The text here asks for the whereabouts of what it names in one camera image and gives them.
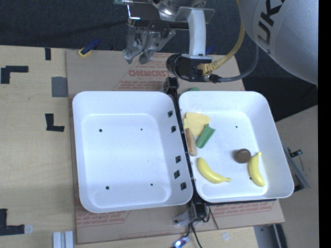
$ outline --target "black cable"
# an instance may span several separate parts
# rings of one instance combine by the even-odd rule
[[[201,244],[200,244],[200,242],[199,242],[199,239],[198,239],[198,237],[197,237],[197,234],[195,233],[195,229],[194,229],[194,226],[193,226],[193,222],[191,222],[191,228],[192,228],[192,231],[193,231],[193,233],[194,233],[195,239],[197,240],[197,243],[198,243],[199,247],[202,248],[202,246],[201,246]]]
[[[188,224],[187,226],[187,234],[185,235],[185,238],[187,238],[191,233],[191,223]]]
[[[211,209],[210,209],[210,207],[209,207],[208,217],[207,217],[206,220],[202,220],[202,221],[203,221],[204,223],[208,222],[209,219],[210,219],[210,216],[211,216],[211,215],[212,215],[212,211],[211,211]]]
[[[258,64],[258,60],[259,60],[259,46],[256,45],[254,60],[251,64],[251,66],[245,72],[243,72],[242,74],[240,74],[238,76],[228,77],[228,78],[223,78],[216,74],[211,74],[210,80],[213,83],[233,82],[233,81],[241,80],[241,79],[247,77],[248,75],[250,75],[252,73],[252,71],[254,71],[254,69],[256,68],[256,66]]]

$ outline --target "yellow banana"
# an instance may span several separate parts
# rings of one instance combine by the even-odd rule
[[[248,161],[248,170],[253,182],[260,187],[264,187],[265,182],[259,171],[259,156],[261,154],[262,153],[259,151],[257,154],[250,158]]]
[[[211,168],[208,166],[208,164],[206,163],[206,161],[200,157],[198,158],[198,169],[200,171],[200,173],[210,182],[212,183],[221,183],[221,182],[230,182],[231,179],[230,178],[226,178],[222,175],[219,175],[217,173],[215,173],[213,170],[211,170]]]

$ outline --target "cheese slice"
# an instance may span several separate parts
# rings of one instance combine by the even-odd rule
[[[195,112],[187,112],[185,113],[185,117],[190,120],[197,121],[200,124],[206,125],[210,123],[210,118],[207,115],[202,113],[195,113]]]
[[[195,120],[184,118],[184,129],[191,129],[194,136],[200,136],[205,125]]]

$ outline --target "blue object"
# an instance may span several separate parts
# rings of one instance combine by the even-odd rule
[[[187,244],[190,241],[190,237],[185,236],[180,238],[174,243],[174,248],[182,248],[185,244]]]
[[[80,53],[82,55],[85,55],[88,53],[90,50],[93,50],[96,48],[96,46],[101,42],[101,39],[93,39],[87,46],[85,46]]]
[[[210,45],[207,49],[206,49],[206,55],[211,54],[215,51],[216,46],[215,45]]]

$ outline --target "white tray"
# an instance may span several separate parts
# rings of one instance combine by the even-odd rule
[[[193,194],[175,108],[161,92],[73,100],[79,196],[95,213],[181,205]]]
[[[224,203],[288,197],[294,184],[267,100],[249,91],[189,91],[179,98],[182,118],[186,112],[210,117],[216,131],[198,155],[190,157],[195,187],[207,202]],[[246,148],[252,155],[262,152],[259,170],[265,186],[257,186],[249,176],[248,164],[234,160],[237,150]],[[214,184],[199,172],[202,157],[210,168],[231,182]]]
[[[248,91],[188,91],[179,106],[210,117],[216,129],[198,156],[190,157],[197,193],[226,203],[288,197],[292,176],[266,99]],[[94,213],[182,205],[193,186],[171,98],[162,92],[86,91],[73,100],[79,196]],[[233,153],[262,152],[266,185],[249,178]],[[213,184],[197,169],[203,157],[231,182]]]

